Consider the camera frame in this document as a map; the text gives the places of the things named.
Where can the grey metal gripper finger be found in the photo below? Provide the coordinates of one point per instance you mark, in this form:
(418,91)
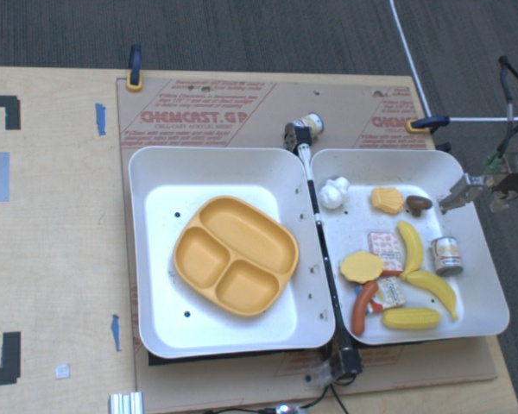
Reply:
(472,180)
(457,200)

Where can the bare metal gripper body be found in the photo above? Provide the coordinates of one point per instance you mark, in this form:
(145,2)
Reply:
(510,181)

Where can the brown mushroom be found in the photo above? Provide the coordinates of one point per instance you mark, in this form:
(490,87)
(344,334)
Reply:
(418,204)

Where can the small white and yellow can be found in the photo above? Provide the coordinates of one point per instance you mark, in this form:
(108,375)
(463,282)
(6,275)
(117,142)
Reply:
(446,255)
(312,124)

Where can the yellow banana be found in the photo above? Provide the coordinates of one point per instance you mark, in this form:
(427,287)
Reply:
(412,246)
(435,287)

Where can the yellow ridged shell biscuit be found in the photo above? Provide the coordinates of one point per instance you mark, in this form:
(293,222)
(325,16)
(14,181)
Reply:
(387,200)

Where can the orange and white carton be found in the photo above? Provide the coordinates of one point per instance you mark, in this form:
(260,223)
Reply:
(384,245)

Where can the white plastic tray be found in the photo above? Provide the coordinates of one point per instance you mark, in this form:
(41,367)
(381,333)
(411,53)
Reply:
(164,317)
(479,300)

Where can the white yellow and red packet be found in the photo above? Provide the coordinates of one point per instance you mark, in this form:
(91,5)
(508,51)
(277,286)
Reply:
(392,293)

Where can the yellow round biscuit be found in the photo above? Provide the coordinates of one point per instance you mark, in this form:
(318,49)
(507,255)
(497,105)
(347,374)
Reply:
(361,267)

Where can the white garlic bulb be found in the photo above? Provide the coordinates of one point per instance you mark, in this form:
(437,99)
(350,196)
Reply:
(333,193)

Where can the yellow corn cob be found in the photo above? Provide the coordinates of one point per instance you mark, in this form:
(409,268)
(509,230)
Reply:
(410,318)

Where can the thin black and white rod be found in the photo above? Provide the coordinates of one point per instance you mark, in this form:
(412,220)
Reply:
(324,240)

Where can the orange sausage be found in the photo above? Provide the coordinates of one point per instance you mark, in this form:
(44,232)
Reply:
(363,306)

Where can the yellow divided plate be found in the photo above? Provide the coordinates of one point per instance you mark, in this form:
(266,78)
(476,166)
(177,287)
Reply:
(241,227)

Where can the brown cardboard board red print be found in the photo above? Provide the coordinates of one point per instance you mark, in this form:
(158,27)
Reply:
(250,102)

